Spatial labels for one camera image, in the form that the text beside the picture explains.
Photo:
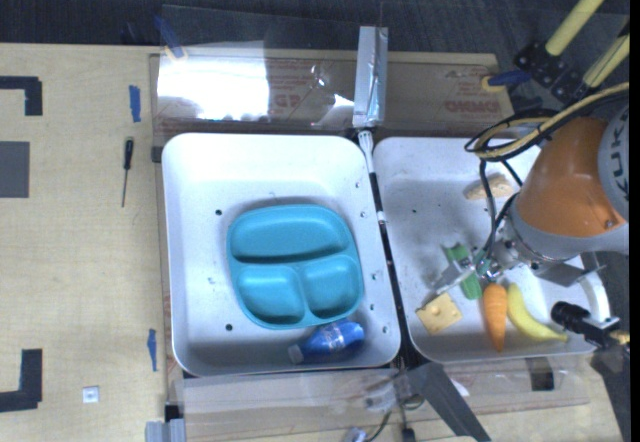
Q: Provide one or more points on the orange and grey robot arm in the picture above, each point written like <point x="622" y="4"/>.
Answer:
<point x="565" y="190"/>

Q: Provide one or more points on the green toy vegetable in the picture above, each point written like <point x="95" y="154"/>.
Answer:
<point x="471" y="287"/>

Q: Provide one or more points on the black screwdriver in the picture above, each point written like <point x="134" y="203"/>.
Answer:
<point x="128" y="155"/>

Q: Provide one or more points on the orange toy carrot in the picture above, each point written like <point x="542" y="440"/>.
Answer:
<point x="495" y="315"/>

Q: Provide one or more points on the blue plastic bottle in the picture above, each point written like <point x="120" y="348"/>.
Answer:
<point x="332" y="341"/>

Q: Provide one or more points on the small white square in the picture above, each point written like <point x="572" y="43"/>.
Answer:
<point x="90" y="394"/>

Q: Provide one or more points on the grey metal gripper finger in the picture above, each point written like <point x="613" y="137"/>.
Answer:
<point x="465" y="260"/>
<point x="450" y="280"/>

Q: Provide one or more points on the black cylinder on white bracket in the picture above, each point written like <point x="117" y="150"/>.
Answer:
<point x="580" y="319"/>

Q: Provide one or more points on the white plastic tray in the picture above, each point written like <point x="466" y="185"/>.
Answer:
<point x="200" y="255"/>
<point x="425" y="210"/>

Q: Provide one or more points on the tan toy bread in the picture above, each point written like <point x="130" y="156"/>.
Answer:
<point x="497" y="187"/>

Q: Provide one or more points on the yellow toy cheese slice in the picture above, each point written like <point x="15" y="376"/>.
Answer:
<point x="440" y="314"/>

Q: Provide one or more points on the blue divided plate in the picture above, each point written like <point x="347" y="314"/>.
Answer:
<point x="295" y="265"/>

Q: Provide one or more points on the yellow banana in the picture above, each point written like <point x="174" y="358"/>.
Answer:
<point x="525" y="320"/>

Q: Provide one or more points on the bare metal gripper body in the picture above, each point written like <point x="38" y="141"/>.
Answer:
<point x="512" y="255"/>

